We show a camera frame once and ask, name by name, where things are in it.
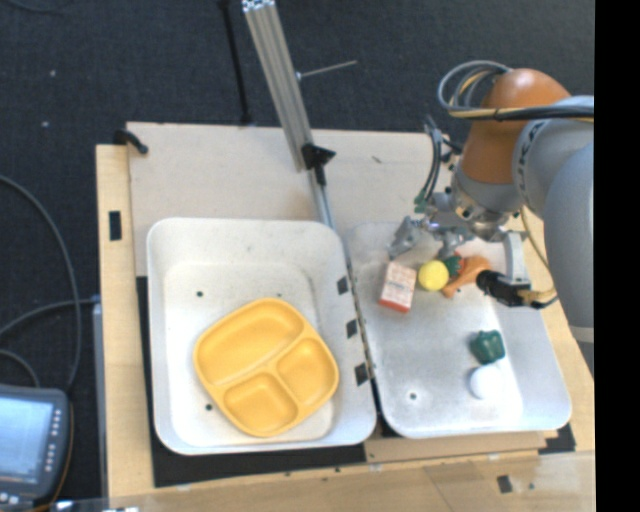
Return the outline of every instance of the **screen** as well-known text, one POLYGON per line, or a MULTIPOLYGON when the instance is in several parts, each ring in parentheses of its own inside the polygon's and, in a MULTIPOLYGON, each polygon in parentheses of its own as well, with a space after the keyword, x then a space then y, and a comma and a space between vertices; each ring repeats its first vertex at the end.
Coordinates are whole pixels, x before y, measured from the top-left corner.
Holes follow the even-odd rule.
POLYGON ((36 483, 53 405, 0 397, 0 480, 36 483))

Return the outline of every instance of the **yellow plate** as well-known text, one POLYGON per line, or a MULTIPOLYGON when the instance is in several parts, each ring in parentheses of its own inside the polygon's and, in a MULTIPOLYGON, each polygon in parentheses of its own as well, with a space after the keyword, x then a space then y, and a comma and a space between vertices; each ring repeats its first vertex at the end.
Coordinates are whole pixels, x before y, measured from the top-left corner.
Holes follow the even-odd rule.
POLYGON ((207 329, 193 362, 200 382, 240 430, 271 437, 331 398, 338 366, 309 322, 287 302, 252 302, 207 329))

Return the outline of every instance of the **white round object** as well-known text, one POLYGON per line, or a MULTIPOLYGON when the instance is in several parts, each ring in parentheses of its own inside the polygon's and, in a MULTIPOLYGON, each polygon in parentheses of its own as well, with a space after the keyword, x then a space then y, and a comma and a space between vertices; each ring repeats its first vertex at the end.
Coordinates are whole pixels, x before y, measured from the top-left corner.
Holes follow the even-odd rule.
POLYGON ((495 398, 502 393, 502 373, 492 364, 476 368, 469 379, 471 393, 480 400, 495 398))

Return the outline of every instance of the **yellow lemon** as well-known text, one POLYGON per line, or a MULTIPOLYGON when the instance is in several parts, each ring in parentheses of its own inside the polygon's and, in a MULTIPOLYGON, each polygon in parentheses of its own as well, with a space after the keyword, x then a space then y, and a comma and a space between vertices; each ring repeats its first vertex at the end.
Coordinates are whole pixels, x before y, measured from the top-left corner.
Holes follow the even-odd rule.
POLYGON ((448 281, 449 271, 440 260, 428 261, 418 271, 418 282, 429 291, 441 290, 448 281))

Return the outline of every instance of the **small box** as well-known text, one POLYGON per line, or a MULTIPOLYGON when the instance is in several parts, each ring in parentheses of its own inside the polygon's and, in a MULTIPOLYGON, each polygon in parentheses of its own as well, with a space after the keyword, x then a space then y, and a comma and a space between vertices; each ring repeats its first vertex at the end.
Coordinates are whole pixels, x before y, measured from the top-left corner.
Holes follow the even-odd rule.
POLYGON ((417 275, 417 271, 412 268, 390 262, 387 265, 378 303, 401 313, 407 313, 411 309, 417 275))

